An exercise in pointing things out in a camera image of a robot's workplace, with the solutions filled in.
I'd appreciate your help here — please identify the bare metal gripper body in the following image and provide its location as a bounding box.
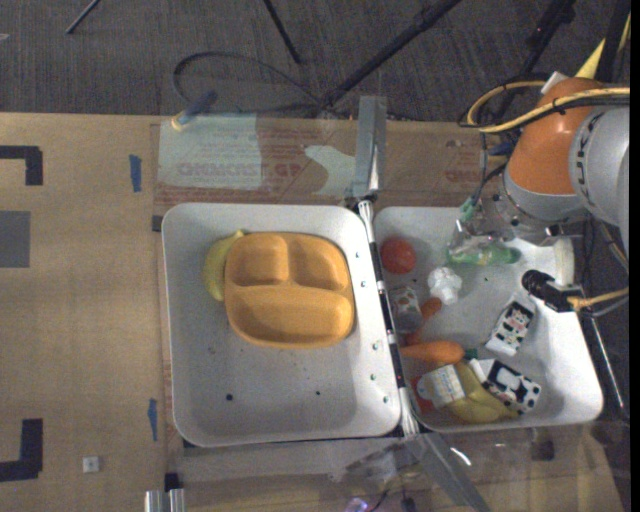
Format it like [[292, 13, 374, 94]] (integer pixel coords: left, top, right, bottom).
[[460, 194, 550, 247]]

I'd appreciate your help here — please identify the clear green plastic bottle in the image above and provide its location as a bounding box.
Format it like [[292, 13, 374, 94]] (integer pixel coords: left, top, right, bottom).
[[445, 233, 523, 268]]

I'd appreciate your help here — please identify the white garlic bulb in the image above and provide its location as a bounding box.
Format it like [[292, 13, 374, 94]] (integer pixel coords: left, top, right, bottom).
[[426, 265, 464, 307]]

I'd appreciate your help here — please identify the red tomato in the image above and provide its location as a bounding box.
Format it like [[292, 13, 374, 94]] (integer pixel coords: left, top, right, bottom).
[[379, 236, 418, 276]]

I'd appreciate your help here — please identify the brown cardboard board red print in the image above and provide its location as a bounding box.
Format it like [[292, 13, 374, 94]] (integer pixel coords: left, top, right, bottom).
[[149, 114, 506, 481]]

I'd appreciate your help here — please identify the cow print carton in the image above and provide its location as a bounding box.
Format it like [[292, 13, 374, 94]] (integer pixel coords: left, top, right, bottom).
[[483, 298, 537, 358], [478, 358, 543, 416]]

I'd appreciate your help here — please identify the small printed can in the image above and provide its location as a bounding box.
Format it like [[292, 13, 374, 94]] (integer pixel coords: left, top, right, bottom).
[[388, 284, 424, 335]]

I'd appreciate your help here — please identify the orange carrot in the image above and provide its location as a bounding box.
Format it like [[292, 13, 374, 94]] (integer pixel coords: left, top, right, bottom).
[[399, 340, 480, 366]]

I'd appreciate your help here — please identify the white plastic tray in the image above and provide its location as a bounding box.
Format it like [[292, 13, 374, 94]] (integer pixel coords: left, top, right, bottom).
[[371, 205, 605, 434], [160, 201, 403, 448]]

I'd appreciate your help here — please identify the white labelled bottle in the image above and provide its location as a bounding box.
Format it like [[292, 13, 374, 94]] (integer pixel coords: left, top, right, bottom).
[[416, 364, 469, 411]]

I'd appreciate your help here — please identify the yellow banana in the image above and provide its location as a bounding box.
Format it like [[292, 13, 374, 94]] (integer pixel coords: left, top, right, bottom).
[[443, 361, 520, 425], [201, 229, 247, 303]]

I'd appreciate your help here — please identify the orange divided plate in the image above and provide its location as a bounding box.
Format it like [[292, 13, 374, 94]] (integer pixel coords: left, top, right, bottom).
[[223, 231, 357, 350]]

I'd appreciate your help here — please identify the black cylinder on white bracket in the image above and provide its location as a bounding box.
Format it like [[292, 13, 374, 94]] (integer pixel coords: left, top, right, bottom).
[[521, 236, 585, 313]]

